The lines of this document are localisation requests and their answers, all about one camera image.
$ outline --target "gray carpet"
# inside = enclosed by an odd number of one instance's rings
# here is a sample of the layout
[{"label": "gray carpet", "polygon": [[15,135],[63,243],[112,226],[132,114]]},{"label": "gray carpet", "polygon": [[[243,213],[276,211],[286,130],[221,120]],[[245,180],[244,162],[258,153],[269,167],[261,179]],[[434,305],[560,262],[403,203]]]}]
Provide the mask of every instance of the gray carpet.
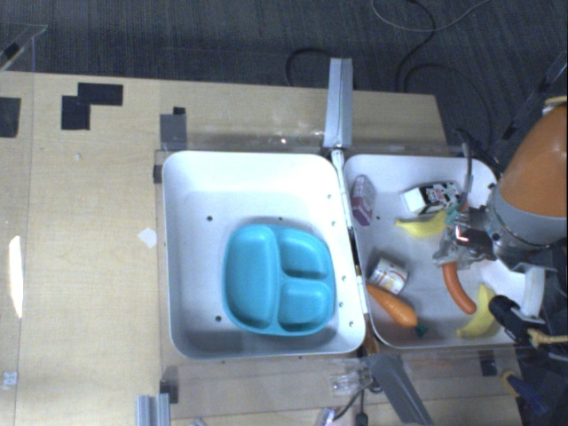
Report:
[{"label": "gray carpet", "polygon": [[[418,1],[441,27],[482,0]],[[0,42],[12,36],[8,24],[47,24],[38,71],[274,85],[287,83],[290,53],[310,48],[352,58],[357,89],[394,91],[400,62],[428,34],[384,24],[370,2],[0,0]],[[463,128],[493,146],[566,50],[567,5],[493,0],[406,59],[403,88],[436,95],[451,142]],[[376,0],[376,7],[398,24],[430,27],[415,4]],[[326,53],[294,57],[289,81],[326,87]],[[565,74],[549,92],[558,93],[566,93]],[[515,143],[497,153],[505,162]]]}]

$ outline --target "white can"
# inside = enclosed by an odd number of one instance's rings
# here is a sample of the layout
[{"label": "white can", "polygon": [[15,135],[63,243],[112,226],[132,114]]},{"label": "white can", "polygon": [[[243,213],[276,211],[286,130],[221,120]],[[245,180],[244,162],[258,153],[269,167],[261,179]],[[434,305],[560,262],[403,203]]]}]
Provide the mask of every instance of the white can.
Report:
[{"label": "white can", "polygon": [[381,257],[375,270],[369,276],[369,282],[384,290],[388,290],[394,295],[400,293],[406,285],[407,279],[407,270],[384,257]]}]

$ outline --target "white sticker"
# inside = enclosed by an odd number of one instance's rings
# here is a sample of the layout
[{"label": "white sticker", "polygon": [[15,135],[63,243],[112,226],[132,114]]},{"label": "white sticker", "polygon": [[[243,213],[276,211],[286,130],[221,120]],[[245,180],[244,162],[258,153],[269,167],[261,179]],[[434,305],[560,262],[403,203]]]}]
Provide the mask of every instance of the white sticker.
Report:
[{"label": "white sticker", "polygon": [[150,229],[147,227],[141,233],[138,234],[138,237],[151,249],[156,246],[158,242],[158,234],[154,229]]},{"label": "white sticker", "polygon": [[4,372],[4,385],[11,387],[18,384],[18,373]]}]

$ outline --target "yellow banana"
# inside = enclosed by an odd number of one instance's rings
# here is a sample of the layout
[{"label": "yellow banana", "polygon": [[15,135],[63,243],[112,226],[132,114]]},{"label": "yellow banana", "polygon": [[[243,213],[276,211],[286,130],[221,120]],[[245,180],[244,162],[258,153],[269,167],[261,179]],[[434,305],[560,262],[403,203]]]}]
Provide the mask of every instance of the yellow banana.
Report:
[{"label": "yellow banana", "polygon": [[456,330],[459,337],[476,337],[486,332],[495,322],[495,317],[489,311],[489,302],[495,296],[485,284],[479,286],[477,292],[477,310],[468,325]]},{"label": "yellow banana", "polygon": [[424,220],[423,218],[397,219],[394,224],[402,227],[413,237],[431,237],[432,235],[442,232],[446,228],[446,216],[447,214],[442,210],[428,220]]}]

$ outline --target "blue plate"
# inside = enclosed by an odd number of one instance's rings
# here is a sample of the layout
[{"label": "blue plate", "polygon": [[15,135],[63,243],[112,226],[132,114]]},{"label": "blue plate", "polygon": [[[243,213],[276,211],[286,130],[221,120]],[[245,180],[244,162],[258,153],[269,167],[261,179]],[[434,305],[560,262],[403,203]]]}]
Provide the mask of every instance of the blue plate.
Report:
[{"label": "blue plate", "polygon": [[265,335],[320,331],[334,310],[335,276],[326,243],[281,225],[245,225],[225,252],[223,305],[239,327]]}]

